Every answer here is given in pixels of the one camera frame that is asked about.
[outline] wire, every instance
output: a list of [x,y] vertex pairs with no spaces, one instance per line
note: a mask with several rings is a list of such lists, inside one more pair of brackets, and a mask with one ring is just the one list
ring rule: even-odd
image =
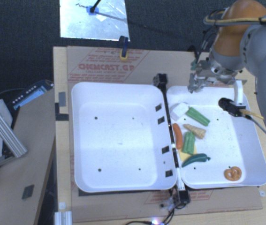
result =
[[240,24],[266,24],[266,18],[234,18],[234,19],[212,19],[210,15],[204,18],[204,24],[206,25],[214,25],[214,26],[230,26],[230,25],[240,25]]
[[186,204],[184,204],[183,206],[176,206],[175,209],[180,210],[180,209],[183,209],[184,207],[186,207]]
[[79,6],[79,7],[81,7],[81,8],[87,8],[86,6],[81,5],[81,4],[79,4],[79,3],[77,3],[76,6]]
[[211,34],[207,37],[207,39],[204,40],[204,42],[203,42],[203,44],[202,44],[202,47],[201,47],[202,51],[204,51],[204,50],[207,48],[207,45],[209,44],[209,42],[210,42],[210,38],[211,38],[212,36],[217,36],[217,33],[215,33],[215,32],[211,33]]
[[260,118],[262,120],[264,120],[264,117],[259,115],[259,114],[256,114],[256,113],[252,113],[251,111],[249,110],[246,110],[246,109],[239,109],[239,111],[244,114],[244,115],[252,115],[252,116],[255,116],[257,118]]
[[18,91],[18,90],[23,90],[24,88],[14,88],[14,89],[8,89],[0,92],[0,95],[6,92],[12,92],[12,91]]
[[206,39],[207,34],[208,34],[209,31],[210,31],[211,29],[213,29],[213,28],[215,28],[215,27],[211,26],[211,27],[209,27],[207,30],[203,31],[204,35],[203,35],[203,38],[202,38],[202,42],[201,42],[200,49],[199,49],[198,52],[197,52],[198,55],[197,55],[197,57],[196,57],[196,63],[198,63],[198,60],[199,60],[200,55],[201,55],[202,52],[205,50],[205,47],[206,47],[207,44],[208,44],[208,40],[211,38],[211,36],[212,36],[213,34],[217,34],[216,32],[213,31],[211,34],[209,34],[208,38]]
[[168,216],[166,217],[166,219],[164,219],[164,221],[162,222],[162,224],[169,224],[170,221],[172,220],[172,218],[174,217],[175,214],[175,208],[171,210],[171,212],[168,214]]
[[141,223],[141,224],[148,224],[148,225],[152,225],[152,222],[148,222],[148,221],[130,221],[128,223],[126,223],[125,225],[129,225],[132,223]]
[[266,134],[266,130],[256,120],[254,120],[251,116],[245,115],[245,118],[253,121]]
[[208,18],[215,19],[217,15],[222,15],[225,11],[226,11],[226,8],[214,10],[208,15]]

